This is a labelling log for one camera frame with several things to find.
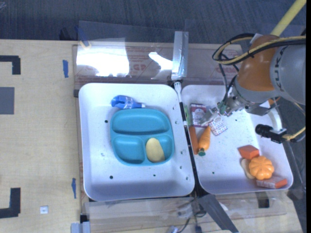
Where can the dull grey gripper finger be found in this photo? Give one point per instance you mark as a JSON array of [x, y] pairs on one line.
[[207, 119], [215, 111]]

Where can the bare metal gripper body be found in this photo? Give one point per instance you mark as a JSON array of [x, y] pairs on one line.
[[235, 104]]

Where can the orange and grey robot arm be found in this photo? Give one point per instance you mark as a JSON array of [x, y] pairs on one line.
[[260, 67]]

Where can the red and white carton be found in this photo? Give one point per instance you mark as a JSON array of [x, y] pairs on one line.
[[197, 111]]

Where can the white packet with red print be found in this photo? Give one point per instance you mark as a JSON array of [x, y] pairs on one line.
[[219, 127]]

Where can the orange toy carrot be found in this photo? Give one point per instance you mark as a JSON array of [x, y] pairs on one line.
[[205, 138]]

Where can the green toy pea pod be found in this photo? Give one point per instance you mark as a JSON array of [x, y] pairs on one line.
[[187, 114]]

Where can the orange toy sausage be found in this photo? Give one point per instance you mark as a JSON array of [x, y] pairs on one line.
[[194, 139]]

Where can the white plastic tray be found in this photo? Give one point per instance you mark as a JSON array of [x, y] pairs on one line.
[[226, 159], [97, 139]]

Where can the orange block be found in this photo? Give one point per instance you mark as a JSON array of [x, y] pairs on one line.
[[248, 151]]

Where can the yellow toy potato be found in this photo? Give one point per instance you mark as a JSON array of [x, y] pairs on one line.
[[155, 150]]

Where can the pale yellow toy slice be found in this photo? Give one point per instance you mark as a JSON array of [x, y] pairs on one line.
[[245, 167]]

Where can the orange toy pumpkin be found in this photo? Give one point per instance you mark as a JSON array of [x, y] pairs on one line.
[[261, 167]]

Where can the blue divided plate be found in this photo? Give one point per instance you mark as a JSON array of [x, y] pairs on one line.
[[136, 124]]

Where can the blue plastic toy bottle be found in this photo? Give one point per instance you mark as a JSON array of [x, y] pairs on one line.
[[124, 101]]

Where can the black cylinder on white bracket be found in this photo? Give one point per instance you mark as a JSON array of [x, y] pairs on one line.
[[269, 131]]

